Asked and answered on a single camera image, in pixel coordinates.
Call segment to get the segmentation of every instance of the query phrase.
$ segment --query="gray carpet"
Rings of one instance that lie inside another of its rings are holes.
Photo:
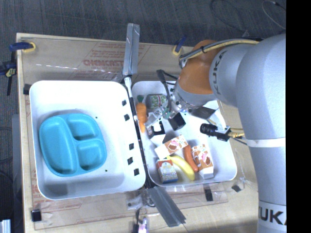
[[[286,0],[0,0],[0,60],[17,32],[124,41],[127,23],[140,25],[140,41],[185,45],[203,39],[244,36],[267,38],[284,33]],[[0,220],[11,218],[11,118],[18,113],[17,79],[6,96],[8,79],[0,76]]]

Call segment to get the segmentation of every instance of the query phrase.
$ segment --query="banana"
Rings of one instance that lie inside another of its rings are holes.
[[[192,167],[188,164],[188,162],[186,162],[179,155],[173,155],[173,156],[169,155],[166,158],[168,160],[171,160],[173,164],[177,165],[191,181],[194,181],[195,174],[194,174]]]

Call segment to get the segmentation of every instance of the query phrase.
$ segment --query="blue divided plate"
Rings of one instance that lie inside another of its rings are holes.
[[[97,122],[86,114],[64,114],[46,119],[39,141],[49,170],[62,177],[94,171],[106,161],[107,152]]]

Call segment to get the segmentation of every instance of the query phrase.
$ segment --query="hot dog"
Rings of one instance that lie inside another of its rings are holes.
[[[188,164],[191,166],[191,168],[193,169],[194,172],[199,171],[198,166],[196,165],[196,163],[193,160],[192,154],[191,154],[191,146],[187,145],[183,148],[183,153],[184,153],[184,158],[185,161],[188,162]]]

